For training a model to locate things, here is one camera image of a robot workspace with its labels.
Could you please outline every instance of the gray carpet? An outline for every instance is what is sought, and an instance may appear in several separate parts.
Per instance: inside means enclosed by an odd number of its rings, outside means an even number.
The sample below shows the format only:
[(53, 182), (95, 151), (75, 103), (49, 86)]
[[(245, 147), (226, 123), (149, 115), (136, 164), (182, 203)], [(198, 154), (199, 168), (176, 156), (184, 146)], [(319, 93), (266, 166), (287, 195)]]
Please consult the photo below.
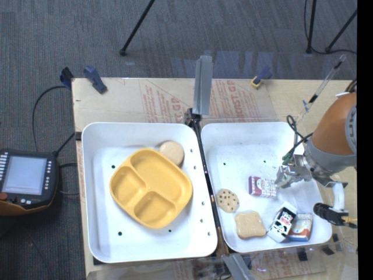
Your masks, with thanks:
[[(252, 79), (268, 65), (272, 79), (307, 80), (324, 79), (345, 54), (334, 79), (357, 76), (357, 17), (325, 52), (357, 0), (317, 0), (311, 53), (312, 0), (156, 0), (120, 56), (149, 1), (0, 0), (0, 148), (35, 150), (34, 105), (61, 85), (65, 67), (77, 78), (88, 64), (102, 77), (194, 78), (195, 61), (211, 55), (213, 78)], [(34, 127), (39, 151), (67, 140), (74, 130), (67, 88), (40, 99)], [(76, 161), (73, 140), (58, 161)], [(75, 166), (64, 166), (61, 179), (62, 190), (78, 191)], [(85, 279), (78, 195), (57, 193), (48, 209), (20, 216), (0, 237), (0, 278)]]

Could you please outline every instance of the robotic hand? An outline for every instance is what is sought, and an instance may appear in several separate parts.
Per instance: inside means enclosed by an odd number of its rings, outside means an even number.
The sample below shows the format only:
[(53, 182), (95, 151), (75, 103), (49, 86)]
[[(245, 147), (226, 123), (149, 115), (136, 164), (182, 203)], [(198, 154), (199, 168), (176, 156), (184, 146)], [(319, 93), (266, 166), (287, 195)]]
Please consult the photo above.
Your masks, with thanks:
[(357, 93), (346, 92), (326, 111), (313, 134), (304, 138), (303, 155), (293, 155), (279, 167), (275, 184), (287, 188), (293, 182), (315, 179), (324, 187), (331, 187), (335, 196), (333, 207), (317, 203), (315, 214), (337, 226), (356, 228), (354, 219), (344, 207), (347, 183), (330, 177), (347, 167), (357, 169)]

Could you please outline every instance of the cookie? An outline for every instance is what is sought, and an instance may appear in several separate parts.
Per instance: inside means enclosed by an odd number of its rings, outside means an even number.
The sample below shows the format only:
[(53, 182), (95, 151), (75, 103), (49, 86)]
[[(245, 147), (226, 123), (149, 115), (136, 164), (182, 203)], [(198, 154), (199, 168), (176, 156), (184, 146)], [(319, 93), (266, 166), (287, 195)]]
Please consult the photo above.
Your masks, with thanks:
[(255, 211), (238, 213), (234, 217), (234, 220), (237, 227), (237, 235), (241, 239), (264, 236), (267, 232), (261, 216)]
[(175, 141), (165, 141), (159, 146), (159, 152), (179, 166), (184, 159), (184, 149)]
[(217, 205), (225, 212), (235, 212), (240, 204), (237, 196), (228, 189), (221, 189), (216, 193)]

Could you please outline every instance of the screen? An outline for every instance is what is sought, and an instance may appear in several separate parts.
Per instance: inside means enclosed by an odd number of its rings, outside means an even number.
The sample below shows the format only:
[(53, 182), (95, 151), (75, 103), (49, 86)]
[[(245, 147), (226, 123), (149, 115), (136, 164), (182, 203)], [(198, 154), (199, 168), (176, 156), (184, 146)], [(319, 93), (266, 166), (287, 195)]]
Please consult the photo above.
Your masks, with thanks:
[(47, 159), (11, 156), (2, 191), (41, 195)]

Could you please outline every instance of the yellow plate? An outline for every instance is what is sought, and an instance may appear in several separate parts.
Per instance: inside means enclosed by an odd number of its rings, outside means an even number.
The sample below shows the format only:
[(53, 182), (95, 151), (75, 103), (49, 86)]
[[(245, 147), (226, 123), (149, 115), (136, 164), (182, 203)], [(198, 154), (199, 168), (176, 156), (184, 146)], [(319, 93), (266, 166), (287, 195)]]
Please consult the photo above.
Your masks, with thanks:
[(171, 223), (192, 197), (188, 176), (151, 148), (131, 154), (114, 172), (110, 194), (131, 217), (149, 228)]

